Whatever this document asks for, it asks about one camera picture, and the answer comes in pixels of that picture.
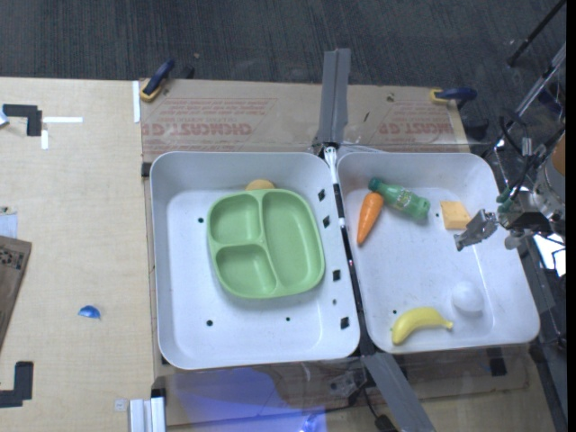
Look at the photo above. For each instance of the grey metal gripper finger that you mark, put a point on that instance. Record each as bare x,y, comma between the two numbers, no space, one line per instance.
468,240
482,219

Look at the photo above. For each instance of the white ball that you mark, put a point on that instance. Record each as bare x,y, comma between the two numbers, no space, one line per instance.
467,297

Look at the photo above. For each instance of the green plastic bottle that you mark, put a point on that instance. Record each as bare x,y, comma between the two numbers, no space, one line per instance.
402,199

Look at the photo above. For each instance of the brown paper packet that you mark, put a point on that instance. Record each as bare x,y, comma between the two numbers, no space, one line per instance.
10,281

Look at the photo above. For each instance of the yellow banana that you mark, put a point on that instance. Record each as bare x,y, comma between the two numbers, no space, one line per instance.
416,322

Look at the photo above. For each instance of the brown cardboard board red print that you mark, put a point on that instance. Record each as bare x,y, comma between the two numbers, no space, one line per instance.
234,124

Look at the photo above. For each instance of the orange carrot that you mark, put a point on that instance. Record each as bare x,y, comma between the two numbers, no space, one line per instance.
369,216

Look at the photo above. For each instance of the green divided plate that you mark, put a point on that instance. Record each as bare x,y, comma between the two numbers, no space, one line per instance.
288,236

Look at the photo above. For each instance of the white plastic tray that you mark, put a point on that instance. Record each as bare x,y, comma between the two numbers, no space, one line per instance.
418,272
252,331

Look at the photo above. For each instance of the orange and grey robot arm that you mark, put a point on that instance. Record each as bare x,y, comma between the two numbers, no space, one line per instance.
560,153

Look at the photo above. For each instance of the yellow round biscuit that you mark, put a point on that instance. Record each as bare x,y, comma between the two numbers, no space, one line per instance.
259,184

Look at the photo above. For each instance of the yellow cheese block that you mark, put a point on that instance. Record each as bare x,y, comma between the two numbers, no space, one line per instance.
455,215

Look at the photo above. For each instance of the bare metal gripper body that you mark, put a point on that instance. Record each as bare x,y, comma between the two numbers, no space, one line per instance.
537,205

